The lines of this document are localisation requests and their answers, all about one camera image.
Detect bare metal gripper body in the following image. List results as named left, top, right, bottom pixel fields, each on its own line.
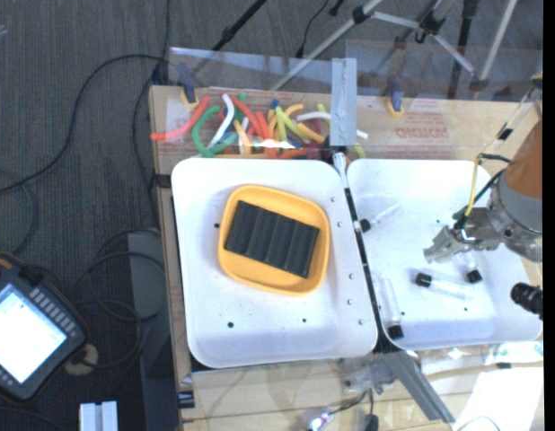
left=456, top=207, right=544, bottom=262

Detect clear tube with black cap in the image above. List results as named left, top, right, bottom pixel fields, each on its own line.
left=377, top=277, right=405, bottom=341
left=454, top=251, right=484, bottom=285
left=414, top=271, right=475, bottom=301
left=358, top=201, right=403, bottom=234

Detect white plastic tray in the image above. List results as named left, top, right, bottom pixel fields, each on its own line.
left=346, top=158, right=544, bottom=352
left=170, top=156, right=379, bottom=370

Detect brown cardboard board red print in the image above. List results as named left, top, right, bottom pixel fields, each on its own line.
left=147, top=84, right=544, bottom=431

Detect black ribbed foam holder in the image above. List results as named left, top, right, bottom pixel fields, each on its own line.
left=224, top=199, right=322, bottom=280

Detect orange-yellow foam stick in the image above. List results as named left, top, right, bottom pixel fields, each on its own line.
left=296, top=122, right=327, bottom=145
left=232, top=119, right=253, bottom=148

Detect white foam stick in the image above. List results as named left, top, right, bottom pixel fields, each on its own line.
left=295, top=110, right=333, bottom=123
left=207, top=92, right=237, bottom=150

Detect yellow-green foam stick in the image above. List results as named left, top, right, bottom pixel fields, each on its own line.
left=274, top=105, right=313, bottom=142

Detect yellow plate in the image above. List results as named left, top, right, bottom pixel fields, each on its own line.
left=216, top=184, right=331, bottom=297

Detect red foam stick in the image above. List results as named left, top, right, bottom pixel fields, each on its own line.
left=254, top=110, right=278, bottom=159
left=227, top=95, right=267, bottom=141

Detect green curved foam stick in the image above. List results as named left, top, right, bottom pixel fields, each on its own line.
left=190, top=104, right=240, bottom=159

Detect long orange-red foam stick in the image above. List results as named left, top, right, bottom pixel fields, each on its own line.
left=149, top=94, right=212, bottom=143

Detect black cylinder on white bracket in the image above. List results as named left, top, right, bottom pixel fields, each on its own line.
left=510, top=281, right=544, bottom=321

